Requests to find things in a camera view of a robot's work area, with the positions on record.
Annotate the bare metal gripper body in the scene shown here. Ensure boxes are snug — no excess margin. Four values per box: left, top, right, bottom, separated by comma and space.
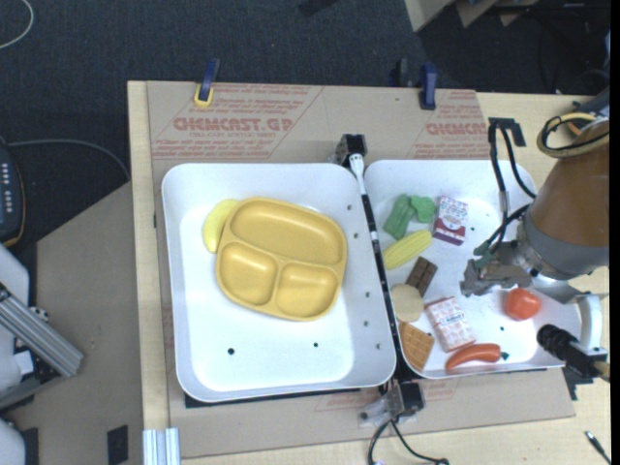
482, 239, 583, 305

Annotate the orange bell pepper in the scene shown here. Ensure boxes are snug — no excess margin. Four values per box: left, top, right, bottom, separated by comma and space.
505, 287, 543, 322

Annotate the white plastic tray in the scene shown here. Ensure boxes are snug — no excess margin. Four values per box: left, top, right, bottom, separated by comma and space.
362, 159, 582, 381
161, 162, 398, 403

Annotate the brown chocolate bar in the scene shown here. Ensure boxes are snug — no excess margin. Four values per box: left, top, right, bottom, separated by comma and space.
405, 256, 439, 297

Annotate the pink and white packet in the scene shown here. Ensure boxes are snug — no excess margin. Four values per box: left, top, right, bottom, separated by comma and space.
424, 295, 478, 354

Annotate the red and white carton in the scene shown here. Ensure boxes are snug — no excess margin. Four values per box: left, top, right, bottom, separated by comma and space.
431, 195, 470, 247

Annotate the yellow corn cob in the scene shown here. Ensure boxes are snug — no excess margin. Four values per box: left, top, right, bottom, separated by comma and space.
382, 229, 434, 271

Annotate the orange chilli pepper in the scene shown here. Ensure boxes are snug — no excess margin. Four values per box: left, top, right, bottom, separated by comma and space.
445, 342, 511, 373

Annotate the beige round biscuit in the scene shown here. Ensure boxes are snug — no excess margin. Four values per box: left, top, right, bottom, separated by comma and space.
390, 283, 426, 324

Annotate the green broccoli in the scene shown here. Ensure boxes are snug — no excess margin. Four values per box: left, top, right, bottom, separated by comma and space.
409, 195, 438, 224

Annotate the orange brown waffle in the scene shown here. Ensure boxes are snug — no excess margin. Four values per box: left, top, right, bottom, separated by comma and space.
397, 321, 437, 372

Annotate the green pea pod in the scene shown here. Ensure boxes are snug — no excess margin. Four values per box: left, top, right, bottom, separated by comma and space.
384, 194, 414, 241

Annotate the thin black and white rod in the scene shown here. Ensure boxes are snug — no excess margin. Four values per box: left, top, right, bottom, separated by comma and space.
348, 154, 404, 383

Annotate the black pen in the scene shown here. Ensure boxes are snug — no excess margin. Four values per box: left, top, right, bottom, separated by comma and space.
584, 430, 610, 465

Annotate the yellow divided plate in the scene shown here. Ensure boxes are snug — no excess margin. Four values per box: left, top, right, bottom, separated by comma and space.
214, 196, 349, 323

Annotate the brown cardboard board red print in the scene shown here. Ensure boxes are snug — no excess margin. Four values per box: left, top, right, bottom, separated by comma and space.
144, 80, 576, 459

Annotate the yellow banana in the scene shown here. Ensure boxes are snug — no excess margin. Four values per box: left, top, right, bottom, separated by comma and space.
201, 199, 239, 255

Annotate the black cylinder on white bracket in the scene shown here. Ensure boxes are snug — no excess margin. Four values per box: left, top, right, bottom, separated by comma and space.
536, 294, 609, 383

